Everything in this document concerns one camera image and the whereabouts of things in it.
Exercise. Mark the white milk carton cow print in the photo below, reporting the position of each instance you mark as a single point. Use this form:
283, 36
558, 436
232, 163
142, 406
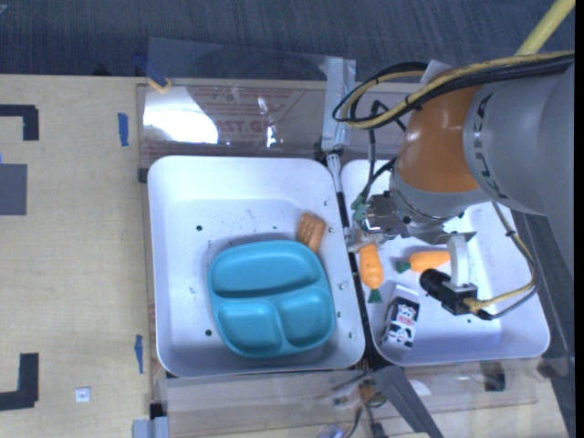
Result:
401, 320

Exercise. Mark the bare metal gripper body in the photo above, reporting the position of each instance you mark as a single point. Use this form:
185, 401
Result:
382, 212

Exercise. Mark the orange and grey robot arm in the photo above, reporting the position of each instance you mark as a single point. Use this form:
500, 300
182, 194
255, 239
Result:
497, 149

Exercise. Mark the white plastic tray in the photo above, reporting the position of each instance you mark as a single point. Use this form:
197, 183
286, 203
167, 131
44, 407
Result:
182, 253
493, 336

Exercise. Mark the orange carrot with green top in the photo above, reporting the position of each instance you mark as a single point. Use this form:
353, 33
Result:
429, 260
371, 269

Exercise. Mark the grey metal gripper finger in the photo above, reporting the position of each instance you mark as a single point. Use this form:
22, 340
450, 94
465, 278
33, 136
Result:
356, 245
377, 239

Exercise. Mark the black cylinder on white bracket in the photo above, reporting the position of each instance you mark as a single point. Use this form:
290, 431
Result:
456, 285

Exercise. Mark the blue divided plate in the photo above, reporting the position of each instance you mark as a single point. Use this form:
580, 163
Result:
269, 299

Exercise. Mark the orange biscuit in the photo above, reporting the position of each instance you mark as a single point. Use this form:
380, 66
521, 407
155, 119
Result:
311, 231

